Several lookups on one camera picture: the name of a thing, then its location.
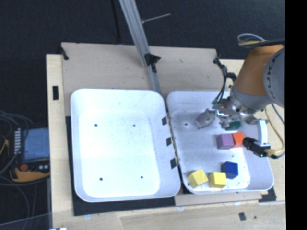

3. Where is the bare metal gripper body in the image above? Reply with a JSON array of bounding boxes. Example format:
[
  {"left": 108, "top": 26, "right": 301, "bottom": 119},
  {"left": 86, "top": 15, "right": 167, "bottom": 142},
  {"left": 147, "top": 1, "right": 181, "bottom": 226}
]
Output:
[{"left": 215, "top": 97, "right": 256, "bottom": 125}]

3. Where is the green cube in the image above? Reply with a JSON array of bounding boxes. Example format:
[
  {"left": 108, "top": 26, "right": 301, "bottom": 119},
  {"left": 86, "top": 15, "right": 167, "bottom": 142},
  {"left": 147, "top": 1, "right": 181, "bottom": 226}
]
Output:
[{"left": 225, "top": 120, "right": 242, "bottom": 131}]

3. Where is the purple cube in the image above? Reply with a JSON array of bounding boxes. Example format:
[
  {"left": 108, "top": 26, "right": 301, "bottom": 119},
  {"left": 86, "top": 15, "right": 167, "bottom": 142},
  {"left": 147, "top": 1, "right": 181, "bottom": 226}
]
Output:
[{"left": 216, "top": 133, "right": 235, "bottom": 150}]

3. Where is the orange cube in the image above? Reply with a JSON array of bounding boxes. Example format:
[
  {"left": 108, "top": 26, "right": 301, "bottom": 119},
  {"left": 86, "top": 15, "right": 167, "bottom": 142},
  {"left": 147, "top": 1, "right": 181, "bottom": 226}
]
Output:
[{"left": 232, "top": 132, "right": 246, "bottom": 149}]

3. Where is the white plastic tray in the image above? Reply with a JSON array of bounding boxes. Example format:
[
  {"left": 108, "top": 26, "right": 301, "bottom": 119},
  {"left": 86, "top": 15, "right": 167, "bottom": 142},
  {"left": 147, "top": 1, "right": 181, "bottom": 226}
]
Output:
[
  {"left": 70, "top": 88, "right": 181, "bottom": 203},
  {"left": 166, "top": 91, "right": 275, "bottom": 196}
]

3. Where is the blue cube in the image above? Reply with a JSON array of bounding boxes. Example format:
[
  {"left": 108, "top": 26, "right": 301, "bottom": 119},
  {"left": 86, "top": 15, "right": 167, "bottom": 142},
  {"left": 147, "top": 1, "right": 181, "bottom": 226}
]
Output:
[{"left": 221, "top": 161, "right": 239, "bottom": 180}]

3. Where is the yellow cube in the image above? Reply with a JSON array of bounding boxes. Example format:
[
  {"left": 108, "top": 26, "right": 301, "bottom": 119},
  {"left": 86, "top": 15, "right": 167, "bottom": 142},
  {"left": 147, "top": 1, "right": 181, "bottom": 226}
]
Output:
[
  {"left": 188, "top": 168, "right": 209, "bottom": 188},
  {"left": 208, "top": 172, "right": 227, "bottom": 189}
]

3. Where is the brown cardboard board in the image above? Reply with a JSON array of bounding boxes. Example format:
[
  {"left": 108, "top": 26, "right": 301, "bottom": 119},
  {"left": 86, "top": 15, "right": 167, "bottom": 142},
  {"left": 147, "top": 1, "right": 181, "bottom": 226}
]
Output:
[{"left": 61, "top": 42, "right": 263, "bottom": 206}]

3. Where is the black cylinder on white bracket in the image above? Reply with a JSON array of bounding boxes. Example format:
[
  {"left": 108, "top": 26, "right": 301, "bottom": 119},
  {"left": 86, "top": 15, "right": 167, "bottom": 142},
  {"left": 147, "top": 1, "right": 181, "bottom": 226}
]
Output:
[{"left": 242, "top": 119, "right": 272, "bottom": 158}]

